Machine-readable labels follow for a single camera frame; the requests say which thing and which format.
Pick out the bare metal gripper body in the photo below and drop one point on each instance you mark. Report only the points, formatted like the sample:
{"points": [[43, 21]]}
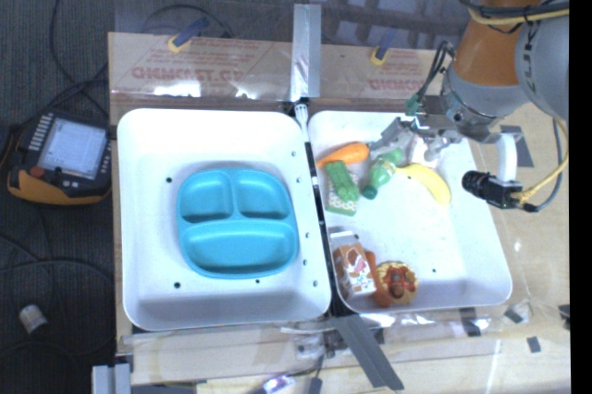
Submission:
{"points": [[467, 121]]}

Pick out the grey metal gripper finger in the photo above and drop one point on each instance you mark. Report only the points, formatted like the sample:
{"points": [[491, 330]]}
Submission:
{"points": [[393, 134], [439, 144]]}

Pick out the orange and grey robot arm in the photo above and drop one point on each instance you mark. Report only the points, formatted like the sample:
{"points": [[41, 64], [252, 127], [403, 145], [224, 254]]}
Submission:
{"points": [[490, 54]]}

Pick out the yellow banana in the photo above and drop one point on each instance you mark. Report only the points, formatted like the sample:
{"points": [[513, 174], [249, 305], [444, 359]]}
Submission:
{"points": [[435, 181]]}

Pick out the green bottle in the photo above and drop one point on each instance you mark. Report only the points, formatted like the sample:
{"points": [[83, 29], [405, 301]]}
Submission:
{"points": [[381, 175]]}

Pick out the orange carrot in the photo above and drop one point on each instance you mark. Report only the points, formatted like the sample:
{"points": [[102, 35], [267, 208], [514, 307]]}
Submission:
{"points": [[347, 154]]}

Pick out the green bumpy toy vegetable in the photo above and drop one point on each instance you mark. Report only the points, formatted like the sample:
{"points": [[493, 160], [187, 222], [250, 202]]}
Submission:
{"points": [[342, 179]]}

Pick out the green and white packet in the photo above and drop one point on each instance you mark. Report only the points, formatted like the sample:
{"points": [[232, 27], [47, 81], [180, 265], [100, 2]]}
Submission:
{"points": [[340, 207]]}

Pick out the white plastic tray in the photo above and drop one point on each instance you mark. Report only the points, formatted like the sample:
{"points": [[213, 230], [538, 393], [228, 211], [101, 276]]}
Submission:
{"points": [[152, 221], [444, 244]]}

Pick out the orange and white carton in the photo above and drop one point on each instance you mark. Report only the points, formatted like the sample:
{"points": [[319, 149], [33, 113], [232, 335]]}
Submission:
{"points": [[353, 267]]}

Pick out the round yellow and red pizza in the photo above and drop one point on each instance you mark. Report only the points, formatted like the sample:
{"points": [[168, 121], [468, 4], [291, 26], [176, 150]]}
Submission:
{"points": [[398, 283]]}

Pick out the orange sausage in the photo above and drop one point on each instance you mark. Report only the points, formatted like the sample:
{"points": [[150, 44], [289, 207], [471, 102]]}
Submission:
{"points": [[377, 286]]}

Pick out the blue divided plate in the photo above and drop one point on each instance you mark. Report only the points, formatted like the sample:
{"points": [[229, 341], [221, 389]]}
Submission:
{"points": [[236, 239]]}

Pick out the brown cardboard board, red print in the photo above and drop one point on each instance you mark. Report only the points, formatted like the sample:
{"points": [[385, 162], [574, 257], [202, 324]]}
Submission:
{"points": [[208, 68]]}

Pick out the small grey can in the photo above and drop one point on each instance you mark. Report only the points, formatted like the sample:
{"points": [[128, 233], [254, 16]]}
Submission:
{"points": [[32, 319]]}

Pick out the black cylinder on white bracket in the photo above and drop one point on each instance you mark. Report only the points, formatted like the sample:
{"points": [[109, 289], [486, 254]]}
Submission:
{"points": [[490, 188]]}

